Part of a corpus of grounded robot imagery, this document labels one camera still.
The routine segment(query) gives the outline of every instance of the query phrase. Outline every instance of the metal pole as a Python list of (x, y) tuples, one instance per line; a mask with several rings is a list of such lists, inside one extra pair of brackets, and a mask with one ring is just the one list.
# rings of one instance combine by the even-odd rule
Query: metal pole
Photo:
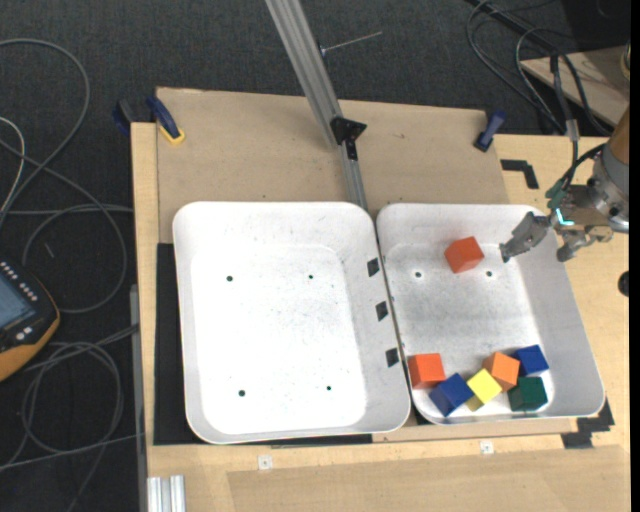
[(347, 122), (359, 127), (355, 127), (355, 132), (337, 134), (333, 123), (336, 119), (343, 119), (342, 110), (300, 2), (265, 1), (325, 140), (339, 146), (349, 201), (366, 210), (367, 201), (355, 151), (355, 139), (366, 126)]

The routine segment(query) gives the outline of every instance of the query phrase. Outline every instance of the white tray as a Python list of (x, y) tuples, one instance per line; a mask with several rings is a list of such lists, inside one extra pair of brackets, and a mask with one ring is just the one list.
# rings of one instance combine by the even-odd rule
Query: white tray
[[(506, 393), (476, 412), (463, 405), (444, 417), (429, 389), (412, 390), (426, 419), (440, 424), (529, 417), (589, 416), (604, 390), (565, 267), (550, 233), (503, 263), (499, 244), (533, 211), (518, 205), (394, 204), (377, 219), (380, 251), (406, 357), (439, 352), (447, 376), (468, 379), (494, 351), (539, 344), (550, 370), (541, 376), (549, 403), (514, 413)], [(455, 240), (475, 236), (485, 258), (454, 274), (444, 256)]]
[(387, 432), (405, 422), (411, 400), (393, 364), (398, 340), (363, 210), (199, 202), (177, 213), (173, 231), (186, 413), (200, 438)]

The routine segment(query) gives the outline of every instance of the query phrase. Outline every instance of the green cube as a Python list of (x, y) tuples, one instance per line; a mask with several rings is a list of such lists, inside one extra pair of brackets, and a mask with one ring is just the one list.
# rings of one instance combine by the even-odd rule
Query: green cube
[(541, 377), (518, 377), (518, 385), (508, 394), (514, 412), (535, 411), (549, 401)]

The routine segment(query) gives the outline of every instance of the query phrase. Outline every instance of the colored block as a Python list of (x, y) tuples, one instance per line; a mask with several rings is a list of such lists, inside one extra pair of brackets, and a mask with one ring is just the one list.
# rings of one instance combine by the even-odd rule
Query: colored block
[(516, 350), (513, 357), (520, 361), (520, 376), (535, 375), (549, 369), (540, 345), (531, 345)]
[(518, 377), (518, 385), (508, 392), (512, 411), (535, 411), (549, 399), (541, 377)]
[(460, 374), (454, 373), (447, 380), (438, 384), (429, 393), (429, 398), (446, 417), (470, 398), (473, 398), (473, 391)]
[(467, 401), (471, 411), (477, 411), (486, 403), (493, 400), (500, 393), (502, 387), (491, 374), (483, 368), (467, 381), (467, 385), (473, 391), (474, 396)]
[(417, 354), (409, 359), (409, 376), (413, 389), (425, 389), (446, 380), (440, 354)]
[(502, 391), (509, 391), (518, 383), (520, 361), (502, 352), (494, 352), (482, 362), (482, 367), (496, 379)]
[(444, 255), (455, 274), (471, 270), (484, 259), (484, 253), (473, 236), (456, 240), (447, 247)]

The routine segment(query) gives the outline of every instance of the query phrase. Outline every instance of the orange cube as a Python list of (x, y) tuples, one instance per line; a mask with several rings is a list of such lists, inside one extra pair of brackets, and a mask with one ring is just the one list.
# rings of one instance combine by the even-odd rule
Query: orange cube
[(495, 352), (482, 362), (482, 367), (498, 381), (502, 391), (509, 391), (518, 383), (520, 361), (501, 352)]
[(444, 255), (455, 274), (471, 270), (484, 259), (484, 253), (473, 236), (456, 240)]
[(409, 359), (409, 375), (413, 389), (425, 389), (447, 378), (440, 354), (418, 354)]

